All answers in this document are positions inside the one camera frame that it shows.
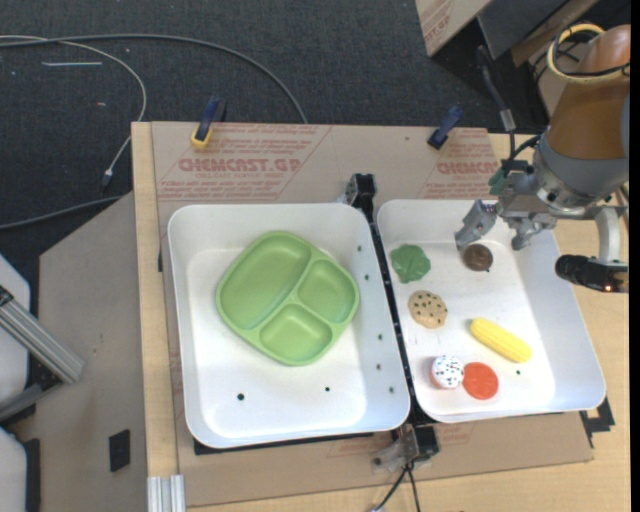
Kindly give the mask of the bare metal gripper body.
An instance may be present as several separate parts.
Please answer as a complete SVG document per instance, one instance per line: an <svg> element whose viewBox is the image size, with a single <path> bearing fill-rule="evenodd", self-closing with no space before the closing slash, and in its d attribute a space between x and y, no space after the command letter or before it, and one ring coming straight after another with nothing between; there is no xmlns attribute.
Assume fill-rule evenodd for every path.
<svg viewBox="0 0 640 512"><path fill-rule="evenodd" d="M586 197L550 171L520 172L507 178L496 209L501 218L512 224L554 225L558 219L582 216Z"/></svg>

